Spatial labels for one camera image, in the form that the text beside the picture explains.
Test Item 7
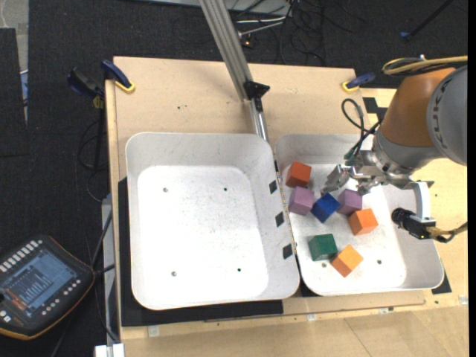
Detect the purple cube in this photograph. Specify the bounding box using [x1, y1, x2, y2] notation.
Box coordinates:
[337, 188, 364, 216]
[288, 186, 315, 216]

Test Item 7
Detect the black cylinder on white bracket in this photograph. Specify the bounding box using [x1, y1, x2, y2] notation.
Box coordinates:
[390, 179, 437, 240]

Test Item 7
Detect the green cube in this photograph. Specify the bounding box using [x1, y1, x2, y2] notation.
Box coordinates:
[307, 233, 339, 262]

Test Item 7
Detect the white plastic tray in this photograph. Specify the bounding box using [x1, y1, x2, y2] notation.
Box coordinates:
[274, 133, 446, 298]
[125, 131, 301, 311]

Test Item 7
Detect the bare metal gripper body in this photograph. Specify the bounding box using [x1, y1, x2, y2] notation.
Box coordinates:
[347, 149, 412, 190]

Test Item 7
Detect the blue cube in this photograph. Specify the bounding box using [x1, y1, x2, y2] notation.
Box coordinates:
[310, 193, 341, 224]

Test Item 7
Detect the light orange cube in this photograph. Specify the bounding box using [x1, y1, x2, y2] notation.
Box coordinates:
[330, 244, 364, 278]

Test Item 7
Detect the red-orange cube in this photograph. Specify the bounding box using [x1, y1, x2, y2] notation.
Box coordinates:
[285, 161, 312, 189]

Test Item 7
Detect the pale wood board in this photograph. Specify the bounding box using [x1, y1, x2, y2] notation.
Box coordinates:
[112, 56, 427, 341]

